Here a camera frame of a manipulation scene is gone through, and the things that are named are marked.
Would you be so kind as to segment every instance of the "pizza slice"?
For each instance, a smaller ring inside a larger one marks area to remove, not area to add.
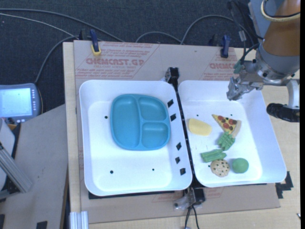
[[[242,124],[240,120],[234,120],[232,118],[223,117],[222,115],[216,114],[213,114],[212,116],[223,131],[228,132],[228,134],[231,134],[233,137],[236,137]]]

